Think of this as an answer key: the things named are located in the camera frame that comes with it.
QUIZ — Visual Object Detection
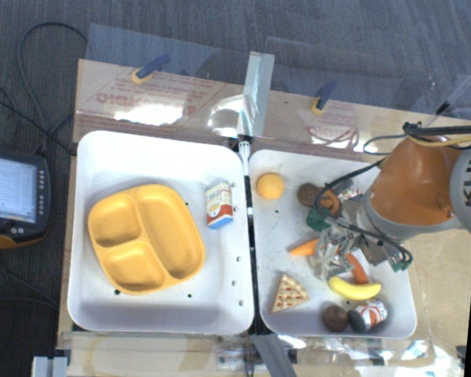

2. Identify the yellow banana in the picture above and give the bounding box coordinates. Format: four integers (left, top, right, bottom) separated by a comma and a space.
326, 275, 383, 305

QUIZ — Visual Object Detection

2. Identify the orange-red sausage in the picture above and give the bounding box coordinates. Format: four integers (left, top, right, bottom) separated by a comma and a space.
340, 251, 374, 287

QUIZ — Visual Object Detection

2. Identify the brown round biscuit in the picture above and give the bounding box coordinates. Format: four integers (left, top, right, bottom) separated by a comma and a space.
320, 302, 351, 335

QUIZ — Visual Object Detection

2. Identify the white orange blue carton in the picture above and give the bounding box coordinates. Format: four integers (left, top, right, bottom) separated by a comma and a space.
201, 178, 239, 231

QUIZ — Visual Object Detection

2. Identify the black block with thin wires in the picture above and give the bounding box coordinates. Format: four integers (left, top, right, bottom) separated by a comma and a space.
240, 343, 263, 366

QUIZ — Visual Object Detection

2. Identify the yellow divided plate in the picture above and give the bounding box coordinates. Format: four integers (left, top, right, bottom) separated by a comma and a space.
79, 176, 214, 304

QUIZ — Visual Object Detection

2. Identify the orange carrot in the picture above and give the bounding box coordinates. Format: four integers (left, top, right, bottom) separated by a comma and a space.
289, 235, 320, 260

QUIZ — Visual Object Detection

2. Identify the brown doughnut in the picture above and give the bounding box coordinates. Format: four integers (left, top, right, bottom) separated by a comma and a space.
295, 181, 325, 210

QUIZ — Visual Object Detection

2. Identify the yellow-orange ball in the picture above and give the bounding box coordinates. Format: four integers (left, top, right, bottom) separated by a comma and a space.
254, 170, 287, 203

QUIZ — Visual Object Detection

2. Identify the white red green can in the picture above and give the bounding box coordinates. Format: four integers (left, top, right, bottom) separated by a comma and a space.
337, 183, 364, 202

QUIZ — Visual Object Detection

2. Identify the orange ring-shaped toy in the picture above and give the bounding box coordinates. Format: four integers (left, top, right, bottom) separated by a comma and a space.
314, 188, 344, 218

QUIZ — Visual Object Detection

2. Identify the pizza slice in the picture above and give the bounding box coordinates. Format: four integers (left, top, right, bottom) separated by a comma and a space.
270, 271, 313, 318

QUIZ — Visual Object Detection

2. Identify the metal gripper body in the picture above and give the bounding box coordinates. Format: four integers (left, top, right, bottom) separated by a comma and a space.
322, 191, 404, 270

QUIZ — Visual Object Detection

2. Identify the red and white can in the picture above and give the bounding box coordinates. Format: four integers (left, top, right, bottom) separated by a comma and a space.
345, 295, 390, 337

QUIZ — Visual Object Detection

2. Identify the white plastic tray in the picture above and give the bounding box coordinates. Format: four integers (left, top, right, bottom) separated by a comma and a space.
57, 127, 273, 349
230, 146, 434, 350

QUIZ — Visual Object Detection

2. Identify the brown cardboard board red print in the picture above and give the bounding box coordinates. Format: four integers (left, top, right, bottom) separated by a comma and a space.
45, 57, 471, 377

